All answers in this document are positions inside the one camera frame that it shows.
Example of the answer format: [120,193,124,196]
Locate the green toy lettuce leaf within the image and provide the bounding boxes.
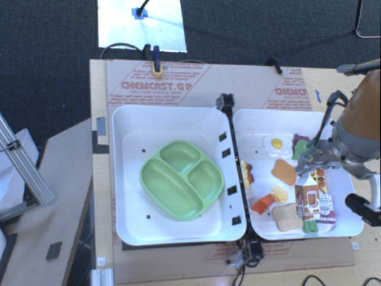
[292,139,313,161]

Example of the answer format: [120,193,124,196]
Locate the purple and white packet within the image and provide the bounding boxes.
[316,192,338,225]

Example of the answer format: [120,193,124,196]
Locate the brown and white carton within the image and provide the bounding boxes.
[294,171,321,223]

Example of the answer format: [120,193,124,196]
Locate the tan bread slice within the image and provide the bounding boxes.
[271,203,305,233]

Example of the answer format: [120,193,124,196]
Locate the white plastic tray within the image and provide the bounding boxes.
[111,104,248,247]
[232,108,365,241]

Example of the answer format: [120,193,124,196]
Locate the white and yellow fried egg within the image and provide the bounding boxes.
[263,135,293,159]

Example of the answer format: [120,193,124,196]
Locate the red carton of yellow fries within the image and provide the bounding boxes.
[250,185,289,215]

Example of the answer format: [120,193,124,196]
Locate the purple toy leaf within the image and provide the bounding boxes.
[292,133,311,149]

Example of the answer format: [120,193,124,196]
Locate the green toy stalk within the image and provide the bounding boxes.
[303,219,319,235]

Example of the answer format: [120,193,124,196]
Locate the orange toast slice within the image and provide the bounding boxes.
[271,158,298,186]

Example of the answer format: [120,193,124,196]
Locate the black cylinder on white bracket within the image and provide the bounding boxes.
[344,173,381,228]

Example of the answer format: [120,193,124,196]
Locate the black block with thin wires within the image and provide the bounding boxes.
[243,238,266,261]
[216,92,236,111]

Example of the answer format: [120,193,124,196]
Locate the green divided plate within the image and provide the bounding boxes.
[139,139,225,222]

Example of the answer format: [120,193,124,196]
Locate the brown cardboard board red print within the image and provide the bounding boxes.
[105,58,357,284]

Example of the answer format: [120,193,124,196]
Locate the thin black and white rod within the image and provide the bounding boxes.
[222,107,254,244]

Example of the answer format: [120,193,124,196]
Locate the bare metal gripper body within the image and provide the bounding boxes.
[309,138,376,180]

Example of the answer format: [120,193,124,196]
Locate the pizza slice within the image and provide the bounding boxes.
[311,167,329,194]

